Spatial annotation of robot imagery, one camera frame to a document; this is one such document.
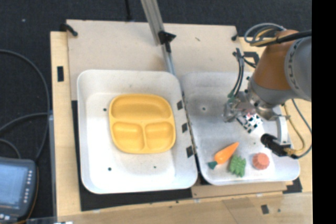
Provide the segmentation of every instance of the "device screen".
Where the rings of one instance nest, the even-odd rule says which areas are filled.
[[[0,205],[18,208],[28,168],[0,164]]]

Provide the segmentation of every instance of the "white tray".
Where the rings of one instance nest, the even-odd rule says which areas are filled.
[[[278,157],[260,141],[264,133],[277,136],[275,121],[263,120],[263,124],[252,129],[250,133],[238,121],[223,121],[224,104],[236,80],[236,72],[195,72],[181,79],[202,175],[213,185],[283,182],[296,179],[300,173],[298,160]],[[246,89],[246,86],[247,80],[244,78],[241,90]],[[276,112],[281,114],[279,107],[276,108]],[[229,161],[217,165],[214,170],[207,164],[214,160],[217,151],[234,142],[240,143],[235,155],[246,159],[243,177],[238,177],[228,170]],[[265,170],[257,170],[251,165],[253,155],[259,152],[267,154],[270,159],[270,165]]]
[[[197,180],[192,145],[178,79],[167,72],[87,70],[77,81],[81,179],[96,194],[184,189]],[[156,94],[169,101],[175,119],[176,142],[164,153],[128,154],[114,145],[108,108],[121,94]]]

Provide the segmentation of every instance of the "robotic arm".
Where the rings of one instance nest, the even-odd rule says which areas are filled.
[[[311,31],[275,29],[274,38],[250,42],[252,46],[266,46],[255,72],[249,79],[244,91],[232,96],[224,108],[224,121],[231,122],[237,116],[258,114],[266,120],[276,121],[278,135],[264,134],[261,142],[279,156],[288,155],[289,148],[286,119],[278,115],[273,108],[289,99],[311,101]],[[259,32],[270,32],[264,28]],[[237,51],[237,60],[241,65],[242,56]]]

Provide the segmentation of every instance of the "yellow divided plate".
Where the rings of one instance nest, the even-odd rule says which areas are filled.
[[[153,94],[123,94],[109,109],[114,144],[127,153],[160,153],[175,143],[175,121],[170,104]]]

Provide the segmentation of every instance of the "black backdrop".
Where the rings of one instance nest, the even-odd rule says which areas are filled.
[[[242,35],[257,23],[286,28],[312,26],[312,0],[158,0],[165,23],[235,25]],[[130,0],[135,21],[144,22],[140,0]],[[51,94],[49,33],[66,19],[126,20],[124,0],[0,0],[0,49],[29,58],[46,78]],[[15,57],[0,54],[0,126],[22,115],[46,111],[43,84],[34,70]],[[14,143],[24,158],[34,158],[45,118],[21,122],[0,134]],[[15,157],[0,144],[0,155]],[[51,216],[49,141],[38,162],[40,188],[33,217]]]

